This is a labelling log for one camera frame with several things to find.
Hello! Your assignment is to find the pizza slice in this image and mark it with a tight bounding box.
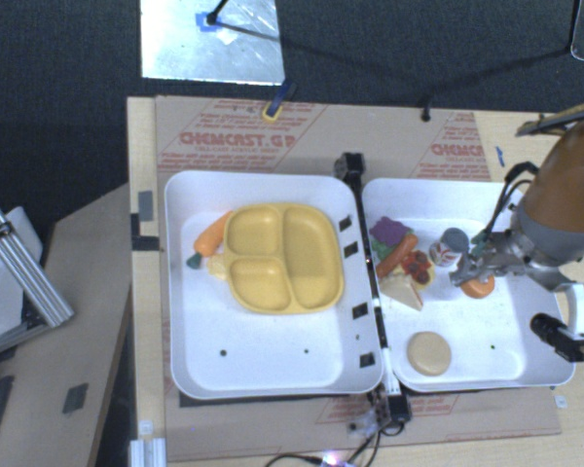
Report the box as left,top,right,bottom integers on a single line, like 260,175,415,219
398,249,437,289

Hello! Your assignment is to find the green broccoli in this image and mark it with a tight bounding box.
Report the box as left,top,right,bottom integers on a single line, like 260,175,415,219
370,237,396,263

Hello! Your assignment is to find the beige round biscuit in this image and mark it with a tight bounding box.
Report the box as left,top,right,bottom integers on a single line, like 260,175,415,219
406,331,453,377

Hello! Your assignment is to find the black block with thin wires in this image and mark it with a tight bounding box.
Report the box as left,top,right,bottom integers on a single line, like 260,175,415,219
334,152,367,181
366,390,414,428

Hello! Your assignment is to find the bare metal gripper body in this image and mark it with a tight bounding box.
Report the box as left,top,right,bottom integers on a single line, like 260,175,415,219
468,238,573,292

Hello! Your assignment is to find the white plastic tray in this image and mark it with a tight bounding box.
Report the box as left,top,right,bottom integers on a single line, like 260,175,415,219
164,169,385,401
360,177,577,393

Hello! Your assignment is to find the black cylinder on white bracket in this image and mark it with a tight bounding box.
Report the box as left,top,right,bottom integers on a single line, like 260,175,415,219
529,282,584,365

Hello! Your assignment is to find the red and white can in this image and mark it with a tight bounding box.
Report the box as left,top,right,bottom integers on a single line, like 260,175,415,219
428,227,470,268

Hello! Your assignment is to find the orange carrot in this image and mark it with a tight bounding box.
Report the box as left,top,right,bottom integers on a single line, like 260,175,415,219
185,210,236,269

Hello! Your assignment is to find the thin black and white rod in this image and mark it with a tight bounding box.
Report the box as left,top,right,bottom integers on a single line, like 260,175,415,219
347,172,403,400

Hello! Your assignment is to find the orange doughnut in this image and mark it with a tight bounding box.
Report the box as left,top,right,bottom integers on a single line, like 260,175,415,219
459,273,496,301

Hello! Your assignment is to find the brown cardboard board red print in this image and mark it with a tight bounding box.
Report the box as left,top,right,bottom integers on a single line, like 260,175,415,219
154,95,564,462

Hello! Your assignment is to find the orange sausage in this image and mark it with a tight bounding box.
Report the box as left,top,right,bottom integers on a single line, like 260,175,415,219
375,233,420,280

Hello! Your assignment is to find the yellow divided plate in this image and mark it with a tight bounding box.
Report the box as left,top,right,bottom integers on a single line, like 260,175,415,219
221,202,347,316

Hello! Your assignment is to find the pale yellow toy food piece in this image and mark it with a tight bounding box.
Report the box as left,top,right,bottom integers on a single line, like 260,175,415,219
205,254,231,282

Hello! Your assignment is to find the white bread wedge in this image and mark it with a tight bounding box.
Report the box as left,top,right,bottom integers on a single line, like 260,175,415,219
379,272,425,312

